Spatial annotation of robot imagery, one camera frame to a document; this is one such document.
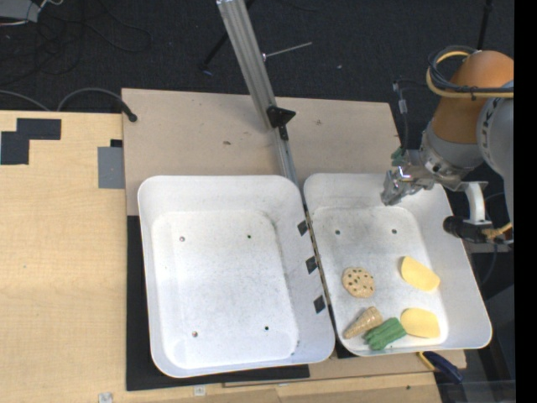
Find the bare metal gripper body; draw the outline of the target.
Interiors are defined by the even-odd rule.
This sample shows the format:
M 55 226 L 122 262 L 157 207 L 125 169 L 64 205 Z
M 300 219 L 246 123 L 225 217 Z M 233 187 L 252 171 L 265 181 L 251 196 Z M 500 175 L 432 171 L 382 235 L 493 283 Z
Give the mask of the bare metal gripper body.
M 434 184 L 457 191 L 462 183 L 464 169 L 457 168 L 441 158 L 434 150 L 409 149 L 403 163 L 397 166 L 399 182 L 414 182 L 420 190 L 430 190 Z

